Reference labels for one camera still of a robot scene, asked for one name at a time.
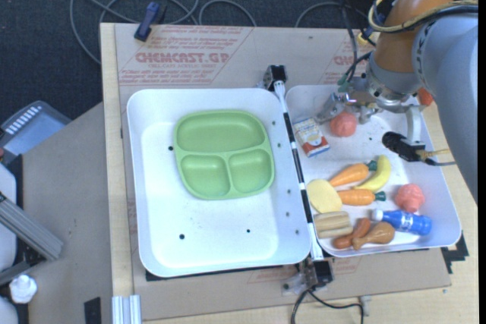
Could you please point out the pink toy ice cream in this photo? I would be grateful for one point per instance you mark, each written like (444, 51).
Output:
(409, 197)

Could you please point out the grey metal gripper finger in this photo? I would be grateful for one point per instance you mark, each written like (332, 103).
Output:
(367, 114)
(329, 108)

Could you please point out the orange carrot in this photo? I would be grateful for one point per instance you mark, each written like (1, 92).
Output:
(349, 174)
(357, 197)

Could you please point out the white plastic bottle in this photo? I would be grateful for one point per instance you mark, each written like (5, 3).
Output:
(23, 288)

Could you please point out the white and orange carton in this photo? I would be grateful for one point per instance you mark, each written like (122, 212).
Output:
(311, 138)

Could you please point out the black cylinder on white bracket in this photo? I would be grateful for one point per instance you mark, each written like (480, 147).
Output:
(400, 146)

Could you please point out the orange red toy fruit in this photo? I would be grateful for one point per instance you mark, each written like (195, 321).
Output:
(426, 96)

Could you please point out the green divided plate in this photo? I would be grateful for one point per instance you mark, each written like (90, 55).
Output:
(222, 153)

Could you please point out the yellow potato slice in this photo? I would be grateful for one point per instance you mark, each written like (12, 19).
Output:
(323, 196)

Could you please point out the thin black and white rod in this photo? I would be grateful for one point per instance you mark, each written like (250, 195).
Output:
(294, 148)

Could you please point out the orange sausage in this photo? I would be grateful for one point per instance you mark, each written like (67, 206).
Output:
(358, 229)

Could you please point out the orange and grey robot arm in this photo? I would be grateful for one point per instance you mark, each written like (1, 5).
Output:
(448, 60)

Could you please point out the white plastic tray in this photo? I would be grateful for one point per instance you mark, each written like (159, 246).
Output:
(357, 148)
(228, 235)

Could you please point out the yellow banana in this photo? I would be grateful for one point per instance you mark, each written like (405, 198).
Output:
(380, 176)

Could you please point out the blue bottle white cap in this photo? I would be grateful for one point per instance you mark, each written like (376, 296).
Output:
(408, 222)

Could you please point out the tan hot dog bun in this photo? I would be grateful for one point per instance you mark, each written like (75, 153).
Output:
(333, 224)

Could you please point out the brown cardboard board red print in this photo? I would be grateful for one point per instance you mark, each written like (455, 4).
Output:
(212, 57)

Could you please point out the brown chicken drumstick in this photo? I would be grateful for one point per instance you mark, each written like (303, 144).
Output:
(377, 235)

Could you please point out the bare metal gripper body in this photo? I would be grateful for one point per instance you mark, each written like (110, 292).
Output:
(393, 101)

